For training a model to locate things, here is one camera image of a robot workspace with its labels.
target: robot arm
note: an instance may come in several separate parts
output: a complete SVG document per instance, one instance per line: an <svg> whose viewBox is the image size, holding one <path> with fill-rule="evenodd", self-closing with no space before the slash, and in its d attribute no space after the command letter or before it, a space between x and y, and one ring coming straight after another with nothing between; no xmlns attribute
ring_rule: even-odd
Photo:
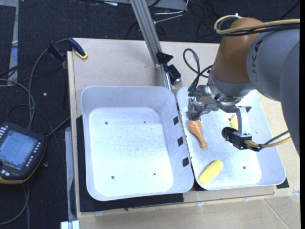
<svg viewBox="0 0 305 229"><path fill-rule="evenodd" d="M199 85L194 98L189 99L187 117L198 120L202 114L218 109L240 112L236 104L257 89L264 96L281 102L290 136L299 153L299 24L272 30L266 26L261 30L263 33L238 30L261 24L259 20L241 17L232 23L227 31L241 31L241 35L231 33L223 37L207 85ZM246 114L239 116L242 120ZM243 138L238 132L233 134ZM243 148L243 143L233 142L238 148Z"/></svg>

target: yellow clamp tip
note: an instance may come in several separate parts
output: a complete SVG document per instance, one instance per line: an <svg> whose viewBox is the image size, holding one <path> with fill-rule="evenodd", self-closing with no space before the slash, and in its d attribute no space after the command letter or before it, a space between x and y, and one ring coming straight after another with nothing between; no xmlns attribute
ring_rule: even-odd
<svg viewBox="0 0 305 229"><path fill-rule="evenodd" d="M79 56L81 59L87 59L88 58L88 54L85 52L85 55L84 56L82 56L79 52L77 52L77 51L75 51L75 54L77 55L77 56Z"/></svg>

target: toy chicken drumstick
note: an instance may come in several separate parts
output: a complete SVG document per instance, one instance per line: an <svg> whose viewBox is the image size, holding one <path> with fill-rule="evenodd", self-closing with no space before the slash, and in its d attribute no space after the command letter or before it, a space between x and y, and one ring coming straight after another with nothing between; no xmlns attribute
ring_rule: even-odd
<svg viewBox="0 0 305 229"><path fill-rule="evenodd" d="M200 120L191 120L189 122L189 130L198 138L201 148L205 148L208 146L202 136L202 126Z"/></svg>

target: touchscreen display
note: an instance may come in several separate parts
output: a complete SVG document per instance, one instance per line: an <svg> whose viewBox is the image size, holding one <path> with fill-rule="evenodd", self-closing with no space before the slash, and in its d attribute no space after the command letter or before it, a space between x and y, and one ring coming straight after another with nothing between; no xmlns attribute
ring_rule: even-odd
<svg viewBox="0 0 305 229"><path fill-rule="evenodd" d="M21 170L37 139L16 131L9 131L0 144L0 159Z"/></svg>

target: yellow cable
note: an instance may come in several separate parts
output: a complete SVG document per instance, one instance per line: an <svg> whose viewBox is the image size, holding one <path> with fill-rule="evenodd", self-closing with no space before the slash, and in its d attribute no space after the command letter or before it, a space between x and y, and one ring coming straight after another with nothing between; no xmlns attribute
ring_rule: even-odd
<svg viewBox="0 0 305 229"><path fill-rule="evenodd" d="M253 142L253 141L250 141L250 140L245 141L244 143L246 143L248 147L261 147L261 148L264 148L264 147L277 146L277 145L283 144L285 142L288 142L289 140L291 140L290 136L285 138L285 139L283 139L283 140L281 140L281 141L278 141L278 142L272 143L272 144L262 144L262 145L260 145L260 144L257 144L255 142Z"/></svg>
<svg viewBox="0 0 305 229"><path fill-rule="evenodd" d="M290 19L290 20L282 20L282 21L270 21L270 22L263 22L255 25L248 25L248 26L241 26L241 27L236 27L236 28L231 28L231 29L226 29L226 30L220 30L218 29L218 24L222 22L224 19L228 18L238 18L241 19L242 17L238 15L227 15L221 17L218 21L216 21L214 25L214 30L218 34L228 34L228 33L234 33L236 31L241 31L241 30L249 30L249 29L261 29L261 28L266 28L268 26L277 26L277 25L284 25L284 24L299 24L300 19Z"/></svg>

